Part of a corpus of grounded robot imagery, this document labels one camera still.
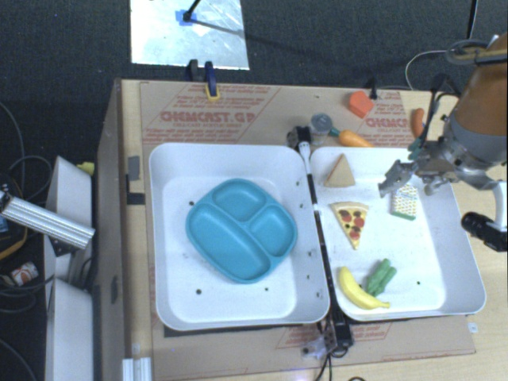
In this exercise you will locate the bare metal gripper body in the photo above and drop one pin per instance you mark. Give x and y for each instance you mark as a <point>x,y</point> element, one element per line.
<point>436,161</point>

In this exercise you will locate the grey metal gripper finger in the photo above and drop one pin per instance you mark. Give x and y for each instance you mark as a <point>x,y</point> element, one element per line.
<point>436,185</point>
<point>395,177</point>

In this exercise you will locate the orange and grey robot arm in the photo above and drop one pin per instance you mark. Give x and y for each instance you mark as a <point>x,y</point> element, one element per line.
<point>482,101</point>

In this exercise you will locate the white patterned carton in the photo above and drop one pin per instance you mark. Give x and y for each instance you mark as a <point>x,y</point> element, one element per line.
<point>405,202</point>

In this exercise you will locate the orange sausage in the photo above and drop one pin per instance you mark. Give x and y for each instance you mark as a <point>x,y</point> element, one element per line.
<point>417,123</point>

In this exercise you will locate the tan bread slice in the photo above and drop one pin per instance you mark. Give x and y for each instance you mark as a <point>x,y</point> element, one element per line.
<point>340,175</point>

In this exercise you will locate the orange carrot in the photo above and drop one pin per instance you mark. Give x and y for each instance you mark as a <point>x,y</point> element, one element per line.
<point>355,138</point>

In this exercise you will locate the pizza slice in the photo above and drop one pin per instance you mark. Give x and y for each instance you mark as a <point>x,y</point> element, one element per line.
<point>352,218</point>

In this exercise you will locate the orange carton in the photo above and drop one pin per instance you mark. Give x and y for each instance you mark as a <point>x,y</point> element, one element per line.
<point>361,103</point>

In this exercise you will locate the white plastic tray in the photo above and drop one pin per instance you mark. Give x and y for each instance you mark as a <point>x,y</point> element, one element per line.
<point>178,292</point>
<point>428,268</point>

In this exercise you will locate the thin black and white rod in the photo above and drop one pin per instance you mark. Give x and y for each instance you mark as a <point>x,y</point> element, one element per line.
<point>315,201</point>

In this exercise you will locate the small grey can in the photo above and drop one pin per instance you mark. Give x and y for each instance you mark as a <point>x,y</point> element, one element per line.
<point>320,127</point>

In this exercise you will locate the green beans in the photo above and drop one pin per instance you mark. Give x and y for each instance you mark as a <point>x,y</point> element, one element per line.
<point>379,278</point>

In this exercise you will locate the yellow banana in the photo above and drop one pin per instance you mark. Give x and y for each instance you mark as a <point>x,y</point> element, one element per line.
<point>353,290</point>

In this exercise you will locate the brown cardboard board red print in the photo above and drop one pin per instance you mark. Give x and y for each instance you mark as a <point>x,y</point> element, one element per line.
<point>246,109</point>

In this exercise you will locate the blue divided plate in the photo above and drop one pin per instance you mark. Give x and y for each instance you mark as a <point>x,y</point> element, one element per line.
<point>238,232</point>

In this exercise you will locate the small orange and white can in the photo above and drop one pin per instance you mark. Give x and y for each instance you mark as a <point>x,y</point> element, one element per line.
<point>24,273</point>

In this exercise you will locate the black cylinder on white bracket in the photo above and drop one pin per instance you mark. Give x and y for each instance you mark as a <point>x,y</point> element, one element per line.
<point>482,228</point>

